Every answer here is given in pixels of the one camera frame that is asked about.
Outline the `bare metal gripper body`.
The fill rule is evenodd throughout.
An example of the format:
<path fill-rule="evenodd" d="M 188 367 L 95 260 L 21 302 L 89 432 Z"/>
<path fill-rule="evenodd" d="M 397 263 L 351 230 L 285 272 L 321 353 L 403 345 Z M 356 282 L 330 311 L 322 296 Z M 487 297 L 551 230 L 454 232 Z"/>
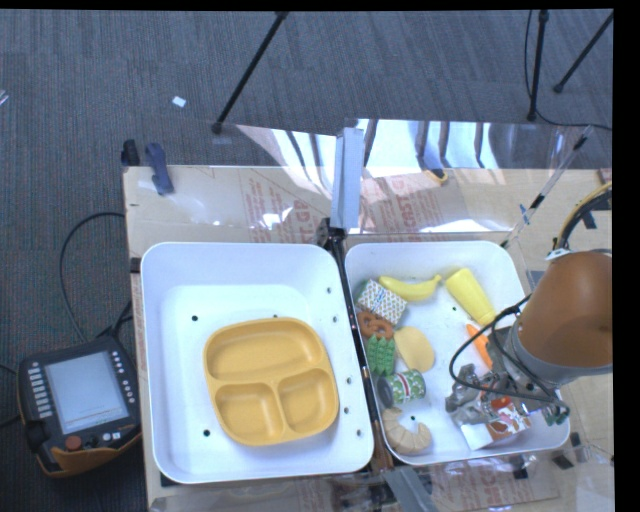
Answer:
<path fill-rule="evenodd" d="M 486 372 L 479 381 L 479 401 L 488 407 L 495 400 L 508 399 L 517 408 L 544 408 L 551 404 L 551 387 L 531 372 L 504 368 Z"/>

